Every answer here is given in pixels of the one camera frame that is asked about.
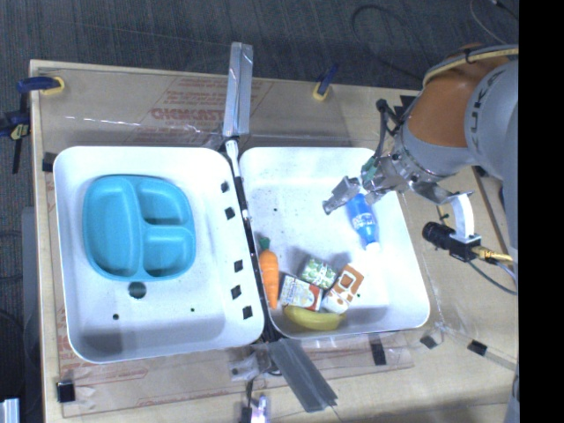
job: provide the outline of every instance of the bottle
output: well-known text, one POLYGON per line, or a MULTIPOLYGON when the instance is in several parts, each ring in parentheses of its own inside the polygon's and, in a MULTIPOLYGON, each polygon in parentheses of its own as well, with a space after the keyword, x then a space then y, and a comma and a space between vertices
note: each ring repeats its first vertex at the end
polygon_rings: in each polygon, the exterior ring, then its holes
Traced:
POLYGON ((351 220, 352 227, 362 239, 366 249, 378 250, 378 225, 372 209, 367 204, 362 193, 357 194, 346 203, 346 210, 351 220))

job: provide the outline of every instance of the orange carrot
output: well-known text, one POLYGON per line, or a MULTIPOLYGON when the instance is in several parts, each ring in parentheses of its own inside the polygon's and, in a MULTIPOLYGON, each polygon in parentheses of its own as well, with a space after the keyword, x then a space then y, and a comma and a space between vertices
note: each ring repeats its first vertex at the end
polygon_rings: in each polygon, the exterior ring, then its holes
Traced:
POLYGON ((258 256, 258 264, 263 272, 264 291, 271 308, 276 308, 278 305, 279 288, 278 258, 270 250, 270 239, 261 238, 258 242, 263 250, 258 256))

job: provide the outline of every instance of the yellow banana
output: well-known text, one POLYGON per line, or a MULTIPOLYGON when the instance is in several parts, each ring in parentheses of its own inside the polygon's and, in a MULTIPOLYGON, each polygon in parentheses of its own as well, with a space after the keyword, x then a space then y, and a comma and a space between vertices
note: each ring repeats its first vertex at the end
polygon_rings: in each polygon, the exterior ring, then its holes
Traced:
POLYGON ((345 314, 314 312, 298 306, 285 306, 284 315, 311 330, 335 330, 345 319, 345 314))

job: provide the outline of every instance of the white tray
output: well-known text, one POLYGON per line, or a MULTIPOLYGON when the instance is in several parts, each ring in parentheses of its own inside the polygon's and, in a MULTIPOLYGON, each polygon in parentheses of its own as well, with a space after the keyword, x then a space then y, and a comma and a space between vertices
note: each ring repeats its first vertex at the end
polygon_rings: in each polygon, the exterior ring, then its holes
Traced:
MULTIPOLYGON (((240 166, 256 245, 271 239, 281 272, 297 275, 309 256, 340 269, 366 255, 345 207, 331 215, 322 201, 345 176, 358 176, 373 154, 350 147, 256 147, 242 154, 240 166)), ((305 330, 289 321, 278 304, 270 311, 276 328, 290 338, 319 338, 406 330, 429 317, 427 290, 396 193, 373 205, 382 250, 368 260, 365 280, 331 332, 305 330)))
POLYGON ((54 175, 68 335, 79 356, 104 363, 247 345, 260 337, 264 314, 231 168, 221 154, 78 146, 57 155, 54 175), (130 296, 129 282, 102 277, 86 258, 85 192, 108 174, 169 180, 194 214, 193 265, 178 278, 145 282, 141 299, 130 296), (230 219, 227 209, 234 211, 230 219))

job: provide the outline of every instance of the blue plate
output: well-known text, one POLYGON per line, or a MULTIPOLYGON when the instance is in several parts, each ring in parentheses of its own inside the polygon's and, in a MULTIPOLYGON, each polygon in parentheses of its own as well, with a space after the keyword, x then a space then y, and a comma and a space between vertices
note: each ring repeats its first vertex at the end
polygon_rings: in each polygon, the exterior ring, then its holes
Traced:
POLYGON ((85 194, 83 236, 90 265, 116 280, 175 278, 196 257, 196 232, 186 195, 165 180, 106 175, 85 194))

